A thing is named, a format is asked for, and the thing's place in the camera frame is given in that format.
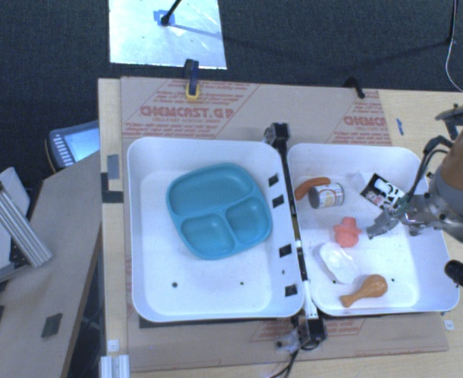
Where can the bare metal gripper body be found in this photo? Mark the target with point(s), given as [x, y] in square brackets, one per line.
[436, 216]

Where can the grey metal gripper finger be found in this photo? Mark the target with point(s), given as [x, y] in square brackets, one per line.
[417, 228]
[381, 223]

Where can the black and white packet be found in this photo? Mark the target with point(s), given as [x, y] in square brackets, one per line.
[379, 191]

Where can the pink toy figure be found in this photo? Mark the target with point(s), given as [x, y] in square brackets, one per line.
[347, 232]

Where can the white plastic tray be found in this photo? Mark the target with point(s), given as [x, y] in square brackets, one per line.
[156, 274]
[408, 266]

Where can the white plastic bottle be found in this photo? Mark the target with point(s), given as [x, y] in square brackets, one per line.
[339, 262]

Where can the small silver can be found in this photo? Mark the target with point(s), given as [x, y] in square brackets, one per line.
[328, 195]

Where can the brown chicken drumstick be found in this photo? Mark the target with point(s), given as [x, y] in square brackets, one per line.
[369, 287]

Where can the thin black and white rod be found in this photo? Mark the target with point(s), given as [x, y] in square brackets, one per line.
[297, 227]

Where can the orange sausage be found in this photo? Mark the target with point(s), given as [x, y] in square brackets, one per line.
[304, 187]

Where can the blue divided plate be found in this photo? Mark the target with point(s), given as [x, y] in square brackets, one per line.
[215, 211]

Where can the brown cardboard board red print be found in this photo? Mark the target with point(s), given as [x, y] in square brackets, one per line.
[223, 104]

